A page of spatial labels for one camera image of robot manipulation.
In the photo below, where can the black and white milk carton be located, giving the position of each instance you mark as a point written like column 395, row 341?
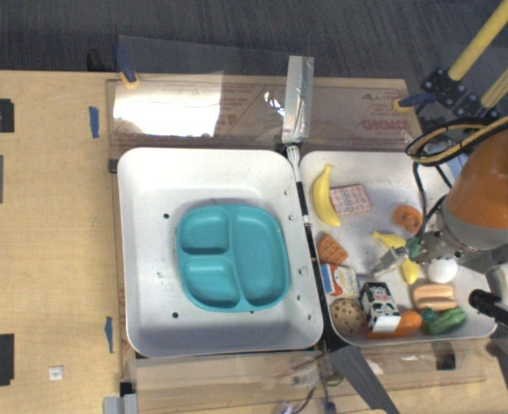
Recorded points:
column 379, row 306

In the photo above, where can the white egg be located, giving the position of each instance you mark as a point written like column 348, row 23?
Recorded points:
column 442, row 271

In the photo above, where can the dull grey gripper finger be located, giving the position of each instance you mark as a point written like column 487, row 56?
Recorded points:
column 390, row 259

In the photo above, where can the orange carrot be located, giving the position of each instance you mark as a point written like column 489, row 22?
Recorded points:
column 409, row 322

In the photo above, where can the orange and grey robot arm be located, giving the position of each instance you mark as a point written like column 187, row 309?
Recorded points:
column 482, row 188

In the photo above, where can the sausage in bread bun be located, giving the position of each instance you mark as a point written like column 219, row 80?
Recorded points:
column 434, row 296

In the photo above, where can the brown waffle biscuit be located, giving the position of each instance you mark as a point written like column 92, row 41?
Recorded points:
column 332, row 249

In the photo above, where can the pink patterned packet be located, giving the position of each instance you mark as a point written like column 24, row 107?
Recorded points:
column 350, row 199

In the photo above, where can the white plastic tray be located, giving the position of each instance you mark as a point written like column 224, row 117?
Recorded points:
column 378, row 175
column 150, row 252

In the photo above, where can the black cylinder on white bracket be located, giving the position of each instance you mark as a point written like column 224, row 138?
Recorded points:
column 499, row 300

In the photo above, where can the small yellow banana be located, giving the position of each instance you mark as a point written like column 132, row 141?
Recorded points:
column 390, row 240

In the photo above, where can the white orange and blue carton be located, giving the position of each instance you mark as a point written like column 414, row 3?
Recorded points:
column 340, row 280

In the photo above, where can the large yellow banana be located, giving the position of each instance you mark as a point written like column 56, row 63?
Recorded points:
column 321, row 196

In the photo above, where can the brown chocolate chip cookie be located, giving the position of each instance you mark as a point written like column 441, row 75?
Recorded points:
column 347, row 317

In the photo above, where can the green pepper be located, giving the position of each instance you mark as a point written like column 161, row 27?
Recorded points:
column 445, row 321

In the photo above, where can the small white square block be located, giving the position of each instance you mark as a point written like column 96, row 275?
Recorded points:
column 55, row 373

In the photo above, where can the teal divided plate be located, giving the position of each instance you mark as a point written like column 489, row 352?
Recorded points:
column 253, row 257

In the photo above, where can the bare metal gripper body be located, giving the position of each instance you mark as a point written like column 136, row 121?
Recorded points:
column 439, row 248

